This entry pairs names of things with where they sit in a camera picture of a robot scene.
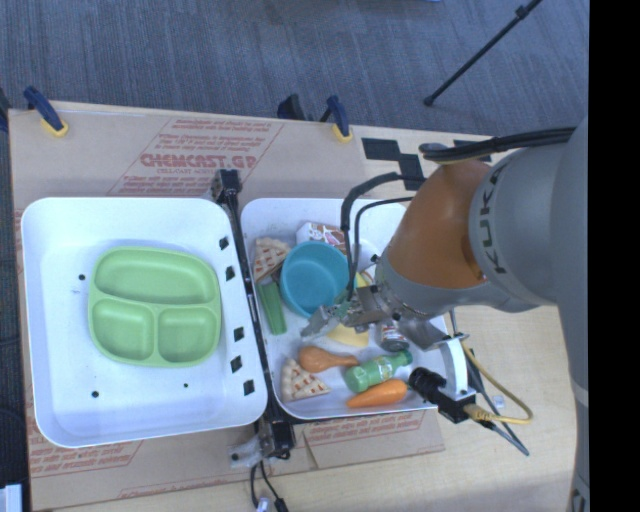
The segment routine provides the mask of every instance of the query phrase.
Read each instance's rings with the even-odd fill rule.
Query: pie slice
[[[304,370],[295,360],[287,359],[282,367],[280,390],[283,402],[324,395],[331,388],[318,377]]]
[[[256,257],[253,262],[253,279],[257,283],[261,279],[280,268],[291,247],[274,238],[256,239]]]

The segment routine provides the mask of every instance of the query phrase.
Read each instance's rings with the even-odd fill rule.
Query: carrot
[[[407,394],[407,383],[400,379],[389,379],[347,400],[348,407],[370,407],[399,402]]]

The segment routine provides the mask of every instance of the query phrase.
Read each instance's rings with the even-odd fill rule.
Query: green bottle
[[[394,355],[374,357],[360,366],[349,368],[344,380],[351,391],[362,393],[375,384],[389,380],[398,368],[412,362],[413,356],[406,349]]]

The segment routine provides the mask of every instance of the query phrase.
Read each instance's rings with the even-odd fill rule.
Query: white tray
[[[357,200],[351,210],[351,242],[353,243],[353,230],[355,216],[358,210],[373,200]],[[249,260],[255,256],[255,240],[260,237],[271,237],[288,243],[293,247],[296,243],[295,232],[307,221],[319,222],[333,226],[340,226],[341,199],[256,199],[248,203],[242,211],[241,222],[245,238]],[[360,220],[360,238],[362,254],[358,270],[371,265],[369,262],[373,254],[382,254],[395,232],[405,208],[399,204],[388,204],[370,208],[362,214]],[[431,409],[435,406],[424,400],[417,394],[410,392],[407,397],[397,404],[384,407],[370,407],[355,409],[346,406],[345,402],[353,396],[347,388],[343,373],[344,368],[330,368],[321,373],[320,377],[332,391],[325,395],[315,396],[303,400],[283,402],[280,390],[280,372],[287,358],[297,360],[298,351],[303,345],[300,340],[300,330],[307,325],[307,319],[293,313],[286,305],[282,306],[287,332],[281,335],[273,335],[268,327],[266,313],[259,306],[260,324],[263,326],[265,348],[269,361],[269,368],[275,388],[275,395],[282,408],[292,416],[312,421],[327,418],[339,418],[346,416],[360,416],[380,414],[386,412],[399,412],[417,409]],[[432,323],[446,332],[446,324],[442,317],[432,320]],[[373,341],[366,348],[358,348],[327,337],[315,339],[308,344],[322,347],[336,354],[353,354],[361,362],[381,354],[388,354]],[[402,367],[396,372],[396,377],[407,380],[411,371],[419,366],[429,368],[446,377],[445,365],[439,350],[422,351],[412,345],[410,351],[413,355],[413,363]]]
[[[231,226],[219,206],[205,199],[41,199],[24,212],[22,240],[35,417],[50,441],[77,448],[247,425],[262,415],[263,370]],[[211,357],[192,367],[151,368],[98,351],[88,327],[90,274],[102,252],[121,245],[185,251],[211,264],[223,316]],[[229,281],[227,267],[235,273]],[[237,341],[236,329],[243,331]],[[242,366],[233,371],[231,361]]]

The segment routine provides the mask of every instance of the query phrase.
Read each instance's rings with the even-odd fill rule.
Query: green plate
[[[153,247],[116,247],[96,262],[89,329],[107,357],[144,366],[192,366],[218,346],[218,278],[204,260]]]

